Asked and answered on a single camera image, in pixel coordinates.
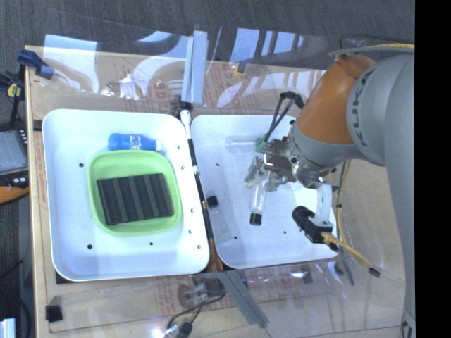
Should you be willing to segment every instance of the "green container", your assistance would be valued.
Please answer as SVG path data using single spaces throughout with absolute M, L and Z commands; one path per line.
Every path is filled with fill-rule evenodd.
M 162 218 L 107 225 L 97 180 L 156 173 L 162 173 L 166 179 L 174 214 Z M 97 223 L 111 234 L 139 235 L 164 232 L 174 228 L 182 218 L 182 201 L 173 166 L 165 156 L 155 151 L 116 150 L 96 155 L 89 164 L 88 188 L 94 217 Z

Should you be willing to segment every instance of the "blue tube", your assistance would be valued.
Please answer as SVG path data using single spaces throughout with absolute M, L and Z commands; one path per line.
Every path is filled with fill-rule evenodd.
M 162 143 L 140 134 L 111 134 L 108 138 L 108 150 L 153 150 L 161 151 Z

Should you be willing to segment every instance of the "dark floor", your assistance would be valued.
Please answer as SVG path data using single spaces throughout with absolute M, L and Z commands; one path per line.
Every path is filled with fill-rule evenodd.
M 0 0 L 0 73 L 17 72 L 25 45 L 43 45 L 46 35 L 99 42 L 105 51 L 150 53 L 136 41 L 149 31 L 209 33 L 209 58 L 229 61 L 238 29 L 299 34 L 303 49 L 254 58 L 259 63 L 326 69 L 328 53 L 372 42 L 409 42 L 415 36 L 415 0 Z M 0 96 L 0 124 L 11 102 Z M 25 117 L 24 104 L 19 114 Z M 0 287 L 20 293 L 18 203 L 0 205 Z M 0 294 L 0 320 L 17 317 L 19 305 Z

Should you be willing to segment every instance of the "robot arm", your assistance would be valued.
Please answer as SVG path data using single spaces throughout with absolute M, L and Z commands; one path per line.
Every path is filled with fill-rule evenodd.
M 321 77 L 288 135 L 271 140 L 264 153 L 262 161 L 285 166 L 262 163 L 276 176 L 286 174 L 278 184 L 294 177 L 312 189 L 322 188 L 321 177 L 349 159 L 387 168 L 406 272 L 402 326 L 406 337 L 415 337 L 414 54 L 377 63 L 343 54 Z M 286 173 L 288 162 L 292 169 Z

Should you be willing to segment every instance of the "white tray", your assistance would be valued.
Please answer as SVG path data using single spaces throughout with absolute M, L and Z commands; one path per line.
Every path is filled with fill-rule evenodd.
M 206 267 L 209 248 L 202 206 L 187 135 L 178 119 L 164 114 L 59 109 L 45 117 L 42 131 L 51 252 L 61 276 L 73 281 L 107 280 L 193 274 Z M 163 142 L 161 153 L 173 164 L 183 205 L 176 227 L 124 237 L 106 232 L 95 221 L 87 169 L 94 156 L 107 151 L 114 132 L 143 134 Z
M 244 178 L 253 157 L 259 154 L 253 146 L 231 149 L 227 143 L 254 142 L 268 131 L 271 120 L 268 115 L 201 115 L 192 121 L 202 187 L 207 197 L 216 195 L 219 202 L 217 208 L 209 209 L 216 248 L 221 260 L 231 268 L 313 261 L 336 255 L 325 244 L 311 243 L 292 219 L 296 206 L 316 210 L 316 190 L 306 189 L 300 183 L 269 192 L 262 224 L 249 224 L 251 190 L 245 187 Z M 291 120 L 284 117 L 271 138 L 281 139 L 287 134 Z M 332 210 L 330 222 L 335 225 Z

